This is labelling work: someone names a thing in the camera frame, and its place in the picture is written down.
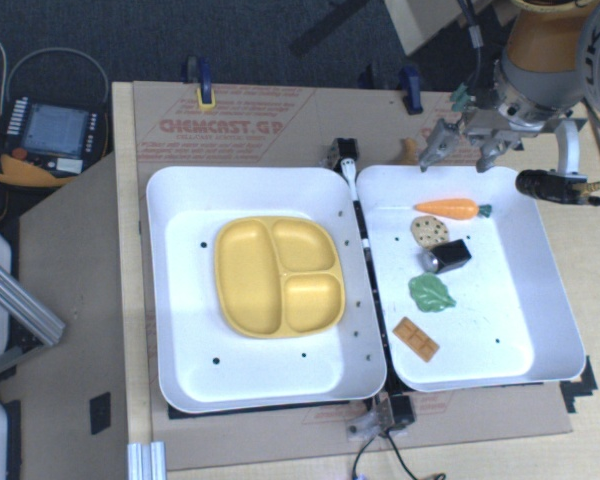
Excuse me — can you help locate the black cylinder on white bracket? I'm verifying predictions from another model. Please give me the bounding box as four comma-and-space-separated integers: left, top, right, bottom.
514, 117, 589, 204

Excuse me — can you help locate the white plastic tray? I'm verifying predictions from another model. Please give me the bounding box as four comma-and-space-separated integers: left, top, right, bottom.
355, 163, 588, 393
145, 165, 388, 414

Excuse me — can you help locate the black and silver can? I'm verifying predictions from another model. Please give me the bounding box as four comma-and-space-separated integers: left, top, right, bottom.
419, 238, 473, 275

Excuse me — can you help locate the orange carrot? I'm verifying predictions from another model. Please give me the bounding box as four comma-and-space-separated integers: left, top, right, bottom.
413, 197, 493, 221

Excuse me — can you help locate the brown cardboard board red print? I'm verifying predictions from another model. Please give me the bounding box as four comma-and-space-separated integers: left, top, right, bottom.
132, 80, 574, 472

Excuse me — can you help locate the tan chocolate chip biscuit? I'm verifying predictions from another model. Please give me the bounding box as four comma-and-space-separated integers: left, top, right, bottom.
410, 215, 451, 250

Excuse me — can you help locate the thin black and white rod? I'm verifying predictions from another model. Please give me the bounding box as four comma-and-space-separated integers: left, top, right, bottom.
340, 159, 397, 395

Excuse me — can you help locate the orange waffle biscuit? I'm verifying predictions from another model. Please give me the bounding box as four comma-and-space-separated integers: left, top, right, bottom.
392, 316, 441, 364

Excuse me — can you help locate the green lettuce leaf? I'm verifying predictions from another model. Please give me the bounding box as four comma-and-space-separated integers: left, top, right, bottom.
407, 272, 458, 314

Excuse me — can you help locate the yellow divided plate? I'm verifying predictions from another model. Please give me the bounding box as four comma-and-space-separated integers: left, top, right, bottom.
213, 215, 347, 340

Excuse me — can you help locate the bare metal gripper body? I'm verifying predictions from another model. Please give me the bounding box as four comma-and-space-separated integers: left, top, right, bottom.
458, 89, 556, 153

